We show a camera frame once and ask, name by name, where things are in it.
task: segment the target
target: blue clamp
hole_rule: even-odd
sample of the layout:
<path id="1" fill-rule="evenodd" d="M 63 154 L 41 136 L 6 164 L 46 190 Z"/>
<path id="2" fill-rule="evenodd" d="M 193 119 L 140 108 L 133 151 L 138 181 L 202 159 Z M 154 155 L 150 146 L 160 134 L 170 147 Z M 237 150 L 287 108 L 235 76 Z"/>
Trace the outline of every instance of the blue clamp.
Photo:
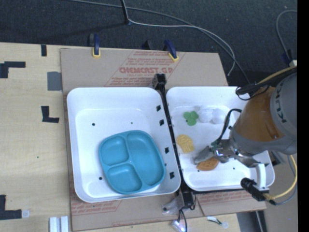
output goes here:
<path id="1" fill-rule="evenodd" d="M 100 51 L 100 39 L 98 38 L 98 35 L 94 34 L 94 47 L 92 48 L 92 56 L 94 58 L 100 58 L 101 57 L 101 51 Z"/>
<path id="2" fill-rule="evenodd" d="M 164 40 L 163 51 L 165 51 L 166 49 L 169 51 L 170 58 L 174 62 L 176 62 L 179 59 L 179 57 L 177 56 L 177 53 L 176 53 L 176 50 L 175 50 L 175 47 L 174 47 L 173 43 L 170 40 L 168 40 L 168 39 Z"/>
<path id="3" fill-rule="evenodd" d="M 292 51 L 289 49 L 287 52 L 284 52 L 281 55 L 281 60 L 285 63 L 286 66 L 290 66 L 290 63 L 293 60 Z"/>

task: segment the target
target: green toy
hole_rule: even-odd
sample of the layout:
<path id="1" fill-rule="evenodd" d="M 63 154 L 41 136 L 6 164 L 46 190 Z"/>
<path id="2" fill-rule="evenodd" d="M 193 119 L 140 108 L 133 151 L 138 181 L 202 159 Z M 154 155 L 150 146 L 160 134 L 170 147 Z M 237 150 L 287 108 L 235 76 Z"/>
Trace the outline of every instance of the green toy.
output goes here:
<path id="1" fill-rule="evenodd" d="M 198 115 L 195 111 L 192 112 L 185 112 L 183 117 L 186 119 L 186 122 L 189 126 L 193 126 L 197 123 Z"/>

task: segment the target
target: blue plate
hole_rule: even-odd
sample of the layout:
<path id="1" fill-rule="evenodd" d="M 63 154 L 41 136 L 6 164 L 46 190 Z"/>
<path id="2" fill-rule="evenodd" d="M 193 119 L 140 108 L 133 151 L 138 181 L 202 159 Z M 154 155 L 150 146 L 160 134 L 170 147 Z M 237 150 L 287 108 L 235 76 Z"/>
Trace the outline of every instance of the blue plate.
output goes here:
<path id="1" fill-rule="evenodd" d="M 104 139 L 99 159 L 108 183 L 122 194 L 153 188 L 165 177 L 162 156 L 144 131 L 126 131 Z"/>

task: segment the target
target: cardboard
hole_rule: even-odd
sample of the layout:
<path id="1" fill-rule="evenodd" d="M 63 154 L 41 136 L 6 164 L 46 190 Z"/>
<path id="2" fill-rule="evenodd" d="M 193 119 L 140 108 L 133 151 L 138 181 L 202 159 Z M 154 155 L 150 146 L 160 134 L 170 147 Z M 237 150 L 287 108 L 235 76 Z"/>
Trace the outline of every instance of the cardboard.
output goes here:
<path id="1" fill-rule="evenodd" d="M 176 219 L 178 215 L 162 213 L 162 205 L 171 202 L 175 194 L 100 203 L 86 203 L 77 197 L 70 153 L 67 94 L 77 87 L 146 87 L 156 73 L 166 74 L 166 89 L 176 86 L 226 86 L 219 55 L 179 52 L 179 60 L 174 62 L 164 51 L 101 49 L 99 59 L 92 57 L 91 48 L 61 49 L 60 53 L 72 230 Z M 264 202 L 257 202 L 246 192 L 218 192 L 197 195 L 196 208 L 186 211 L 185 215 L 196 218 L 265 208 Z"/>

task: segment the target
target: tan wooden surface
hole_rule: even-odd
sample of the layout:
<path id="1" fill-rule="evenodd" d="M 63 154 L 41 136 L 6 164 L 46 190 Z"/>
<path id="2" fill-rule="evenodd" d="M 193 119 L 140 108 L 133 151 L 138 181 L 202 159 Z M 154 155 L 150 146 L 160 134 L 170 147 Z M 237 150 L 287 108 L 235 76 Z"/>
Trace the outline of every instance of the tan wooden surface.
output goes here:
<path id="1" fill-rule="evenodd" d="M 0 43 L 0 63 L 25 61 L 26 68 L 10 68 L 8 79 L 0 79 L 0 194 L 6 196 L 6 210 L 29 210 L 23 219 L 0 220 L 0 231 L 48 231 L 50 217 L 70 218 L 69 179 L 61 91 L 47 90 L 47 73 L 60 72 L 59 50 L 47 46 Z M 41 106 L 50 107 L 50 117 L 59 123 L 42 123 Z M 207 221 L 188 219 L 188 231 L 239 232 L 237 216 L 221 215 L 229 228 Z M 174 231 L 170 222 L 92 230 Z"/>

